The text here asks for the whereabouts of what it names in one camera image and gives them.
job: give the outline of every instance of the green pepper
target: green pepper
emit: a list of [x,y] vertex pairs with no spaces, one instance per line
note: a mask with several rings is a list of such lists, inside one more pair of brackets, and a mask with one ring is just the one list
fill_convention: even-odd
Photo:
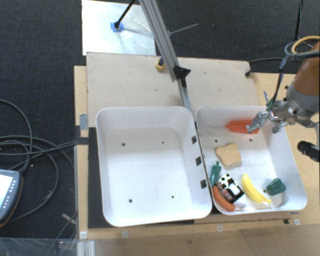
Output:
[[221,166],[219,165],[219,161],[216,161],[216,164],[214,164],[211,168],[211,175],[210,175],[211,187],[213,187],[216,184],[219,178],[220,171],[221,171]]
[[275,196],[286,190],[285,184],[279,178],[275,178],[266,186],[266,191],[270,196]]

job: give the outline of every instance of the cardboard surface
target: cardboard surface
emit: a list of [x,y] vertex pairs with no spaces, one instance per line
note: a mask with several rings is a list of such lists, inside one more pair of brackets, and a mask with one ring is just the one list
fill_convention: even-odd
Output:
[[[178,82],[159,72],[159,57],[88,53],[88,124],[96,126],[103,108],[181,106]],[[258,106],[252,79],[245,77],[246,61],[178,58],[191,70],[186,78],[193,114],[201,106]]]

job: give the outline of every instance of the white tray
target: white tray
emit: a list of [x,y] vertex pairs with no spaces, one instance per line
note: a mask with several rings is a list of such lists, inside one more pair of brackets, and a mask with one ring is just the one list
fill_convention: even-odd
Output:
[[[208,175],[218,157],[215,149],[234,142],[242,157],[241,165],[229,168],[222,165],[220,177],[229,173],[242,187],[241,178],[248,174],[255,188],[272,200],[271,204],[256,203],[247,195],[236,201],[235,211],[227,211],[214,200],[216,208],[226,215],[301,210],[307,204],[307,194],[289,145],[285,129],[272,133],[268,121],[257,134],[242,134],[225,128],[230,121],[252,119],[263,106],[204,106],[197,110],[196,121],[200,144]],[[286,186],[284,193],[269,196],[263,190],[275,178]]]
[[195,121],[181,106],[96,116],[105,219],[113,226],[200,219],[212,209]]

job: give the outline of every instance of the toy bread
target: toy bread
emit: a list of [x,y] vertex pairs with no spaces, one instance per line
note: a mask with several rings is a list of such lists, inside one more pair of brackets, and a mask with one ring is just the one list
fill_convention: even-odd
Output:
[[231,142],[225,146],[217,147],[215,154],[220,158],[224,166],[230,166],[232,164],[241,162],[241,155],[238,151],[238,146],[234,142]]

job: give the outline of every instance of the metal bracket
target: metal bracket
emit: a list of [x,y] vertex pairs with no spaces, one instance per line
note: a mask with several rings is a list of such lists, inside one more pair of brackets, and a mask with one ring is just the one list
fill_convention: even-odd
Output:
[[81,241],[77,243],[78,256],[96,256],[95,241]]
[[81,114],[79,119],[80,119],[80,130],[87,130],[88,129],[88,115]]
[[216,225],[216,231],[217,232],[223,232],[224,231],[224,227],[222,225]]
[[191,72],[190,69],[186,69],[184,67],[175,66],[173,68],[173,72],[175,74],[176,79],[181,80],[181,85],[183,88],[187,88],[186,77]]
[[128,230],[123,230],[121,232],[122,238],[129,238],[129,231]]
[[88,232],[87,231],[81,231],[80,232],[80,239],[87,239],[88,238]]

